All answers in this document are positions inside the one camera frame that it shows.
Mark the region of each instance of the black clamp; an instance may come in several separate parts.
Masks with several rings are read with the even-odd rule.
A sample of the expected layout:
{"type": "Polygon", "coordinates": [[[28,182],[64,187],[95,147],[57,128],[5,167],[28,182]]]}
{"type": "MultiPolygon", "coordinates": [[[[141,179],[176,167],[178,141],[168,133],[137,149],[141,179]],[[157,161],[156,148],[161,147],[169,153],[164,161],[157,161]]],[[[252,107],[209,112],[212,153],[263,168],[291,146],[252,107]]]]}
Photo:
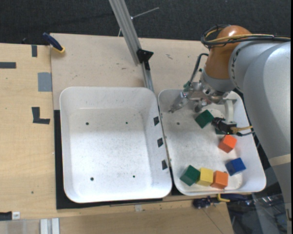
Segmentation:
{"type": "Polygon", "coordinates": [[[231,127],[236,127],[237,124],[235,122],[232,122],[231,124],[227,124],[224,121],[225,121],[224,118],[215,117],[211,121],[211,125],[226,135],[232,135],[233,130],[231,129],[231,127]]]}
{"type": "Polygon", "coordinates": [[[146,70],[150,70],[150,65],[148,63],[148,60],[152,57],[154,52],[148,51],[148,50],[143,50],[143,49],[138,49],[137,50],[137,56],[139,59],[139,62],[142,63],[144,62],[146,70]]]}

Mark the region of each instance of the cube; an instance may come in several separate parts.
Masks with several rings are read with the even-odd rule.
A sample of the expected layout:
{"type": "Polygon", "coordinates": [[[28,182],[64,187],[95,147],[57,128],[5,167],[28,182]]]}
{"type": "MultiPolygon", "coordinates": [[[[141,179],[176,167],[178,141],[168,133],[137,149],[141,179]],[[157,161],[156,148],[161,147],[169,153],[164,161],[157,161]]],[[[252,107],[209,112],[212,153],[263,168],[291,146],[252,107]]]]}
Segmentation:
{"type": "Polygon", "coordinates": [[[213,119],[214,116],[209,112],[209,110],[206,109],[195,118],[195,121],[201,128],[204,128],[207,124],[211,123],[213,119]]]}
{"type": "Polygon", "coordinates": [[[246,169],[241,158],[233,159],[233,160],[229,161],[228,163],[226,163],[225,166],[226,166],[226,169],[228,170],[230,176],[237,174],[237,173],[240,173],[246,169]]]}
{"type": "Polygon", "coordinates": [[[237,139],[233,137],[232,135],[225,135],[221,138],[218,148],[225,151],[226,153],[229,153],[232,151],[236,145],[237,139]]]}
{"type": "Polygon", "coordinates": [[[189,165],[187,169],[184,171],[184,173],[182,174],[182,176],[180,177],[180,179],[187,185],[191,186],[197,181],[197,178],[199,176],[200,176],[200,171],[195,169],[193,166],[189,165]]]}
{"type": "Polygon", "coordinates": [[[221,171],[215,171],[213,176],[213,183],[210,186],[217,189],[224,189],[228,186],[228,179],[229,174],[221,171]]]}
{"type": "Polygon", "coordinates": [[[200,176],[198,177],[196,183],[198,185],[203,185],[203,186],[210,186],[213,183],[213,173],[214,171],[209,168],[202,167],[200,169],[200,176]]]}

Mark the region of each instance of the orange block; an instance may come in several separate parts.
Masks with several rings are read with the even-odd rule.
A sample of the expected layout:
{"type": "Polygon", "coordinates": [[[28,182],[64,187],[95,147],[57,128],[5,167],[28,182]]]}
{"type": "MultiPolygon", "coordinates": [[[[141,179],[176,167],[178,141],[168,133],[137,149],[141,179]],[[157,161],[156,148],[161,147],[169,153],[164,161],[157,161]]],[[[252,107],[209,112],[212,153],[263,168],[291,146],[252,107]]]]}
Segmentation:
{"type": "Polygon", "coordinates": [[[221,171],[215,171],[213,177],[214,180],[213,183],[210,185],[211,187],[224,189],[226,186],[228,186],[229,174],[221,171]]]}
{"type": "Polygon", "coordinates": [[[237,139],[232,135],[225,135],[220,140],[218,148],[225,151],[226,153],[229,153],[235,147],[236,141],[237,139]]]}

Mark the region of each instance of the blue clamp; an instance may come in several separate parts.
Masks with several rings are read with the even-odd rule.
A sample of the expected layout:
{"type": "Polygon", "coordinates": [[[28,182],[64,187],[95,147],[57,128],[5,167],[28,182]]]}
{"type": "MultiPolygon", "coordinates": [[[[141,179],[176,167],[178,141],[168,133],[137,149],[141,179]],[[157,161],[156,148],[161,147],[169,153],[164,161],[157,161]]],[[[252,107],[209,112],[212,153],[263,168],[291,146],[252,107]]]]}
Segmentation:
{"type": "Polygon", "coordinates": [[[54,49],[60,53],[63,53],[65,51],[65,48],[61,46],[58,41],[56,41],[52,36],[50,36],[48,33],[44,32],[42,35],[43,39],[50,43],[54,49]]]}

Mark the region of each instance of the black carpet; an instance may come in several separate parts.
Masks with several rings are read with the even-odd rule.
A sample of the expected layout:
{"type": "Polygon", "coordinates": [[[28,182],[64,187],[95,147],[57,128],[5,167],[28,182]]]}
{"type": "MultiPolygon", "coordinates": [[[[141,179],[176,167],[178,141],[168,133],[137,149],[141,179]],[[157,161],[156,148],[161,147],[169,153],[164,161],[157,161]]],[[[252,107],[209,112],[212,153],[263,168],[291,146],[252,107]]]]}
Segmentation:
{"type": "MultiPolygon", "coordinates": [[[[199,40],[215,24],[291,36],[291,0],[125,0],[143,38],[199,40]]],[[[108,0],[0,0],[0,42],[46,44],[43,32],[117,36],[108,0]]]]}

